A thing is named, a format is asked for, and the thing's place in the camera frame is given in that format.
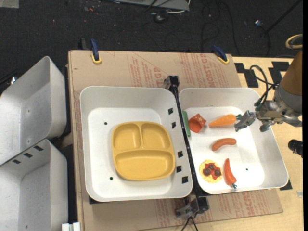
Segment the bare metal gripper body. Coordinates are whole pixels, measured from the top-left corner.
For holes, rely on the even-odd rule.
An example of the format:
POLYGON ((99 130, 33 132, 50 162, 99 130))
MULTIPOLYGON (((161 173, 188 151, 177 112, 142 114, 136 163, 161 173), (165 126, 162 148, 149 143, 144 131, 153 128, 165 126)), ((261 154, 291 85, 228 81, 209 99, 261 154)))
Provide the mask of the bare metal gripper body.
POLYGON ((265 101, 255 108, 255 112, 256 118, 262 122, 263 126, 287 123, 293 127, 302 127, 302 121, 299 119, 301 113, 282 101, 265 101))

